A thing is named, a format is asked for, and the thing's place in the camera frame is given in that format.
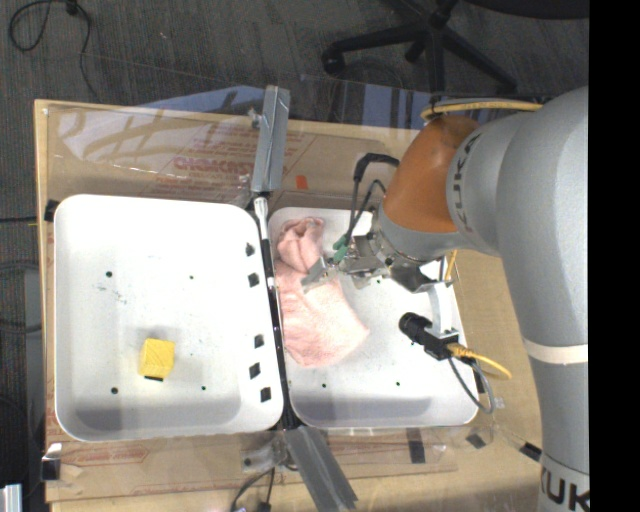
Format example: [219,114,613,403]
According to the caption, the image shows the black cylinder on white bracket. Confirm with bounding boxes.
[398,262,461,362]

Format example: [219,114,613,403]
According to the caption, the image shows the pink cloth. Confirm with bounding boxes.
[272,216,371,369]

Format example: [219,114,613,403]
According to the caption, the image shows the yellow cube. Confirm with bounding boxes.
[138,337,177,382]

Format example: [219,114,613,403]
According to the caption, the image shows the brown cardboard board red print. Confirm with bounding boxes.
[33,98,545,506]

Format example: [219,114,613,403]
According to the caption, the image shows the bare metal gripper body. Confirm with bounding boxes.
[331,233,402,278]

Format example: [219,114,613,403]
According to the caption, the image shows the white plastic tray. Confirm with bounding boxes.
[52,193,285,444]
[267,206,480,430]

